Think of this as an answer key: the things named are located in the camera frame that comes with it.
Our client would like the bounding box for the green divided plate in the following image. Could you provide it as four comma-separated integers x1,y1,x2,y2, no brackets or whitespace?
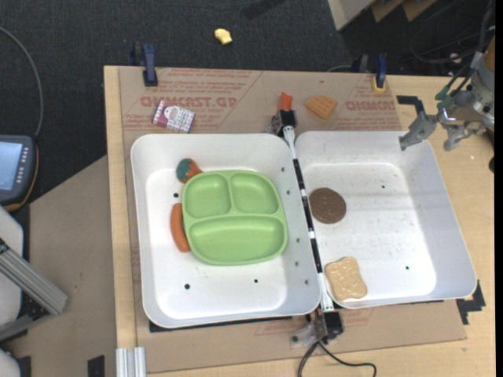
181,169,289,267

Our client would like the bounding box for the orange waffle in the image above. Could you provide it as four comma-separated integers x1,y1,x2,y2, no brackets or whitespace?
304,94,339,120

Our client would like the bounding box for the white plastic tray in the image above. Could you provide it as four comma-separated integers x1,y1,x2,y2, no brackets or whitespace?
293,130,478,310
130,133,322,328

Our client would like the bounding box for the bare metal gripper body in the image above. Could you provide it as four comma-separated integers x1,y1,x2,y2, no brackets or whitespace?
436,87,496,130

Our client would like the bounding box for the orange sausage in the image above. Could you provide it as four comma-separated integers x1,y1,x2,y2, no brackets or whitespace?
170,203,192,254

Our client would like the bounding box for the purple and white carton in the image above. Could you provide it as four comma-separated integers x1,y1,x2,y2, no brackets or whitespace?
151,100,196,134

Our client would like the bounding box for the thin black and white rod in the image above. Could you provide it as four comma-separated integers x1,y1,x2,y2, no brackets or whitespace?
283,126,336,312

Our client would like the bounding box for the green and orange toy vegetable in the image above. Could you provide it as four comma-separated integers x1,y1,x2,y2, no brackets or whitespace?
175,158,204,185

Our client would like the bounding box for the brown cardboard board red print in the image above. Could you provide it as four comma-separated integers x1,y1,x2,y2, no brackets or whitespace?
117,67,468,373

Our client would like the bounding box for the brown round biscuit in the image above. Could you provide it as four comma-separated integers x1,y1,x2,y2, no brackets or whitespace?
308,187,347,225

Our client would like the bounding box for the beige bread slice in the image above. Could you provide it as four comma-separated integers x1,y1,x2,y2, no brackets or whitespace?
324,255,369,302

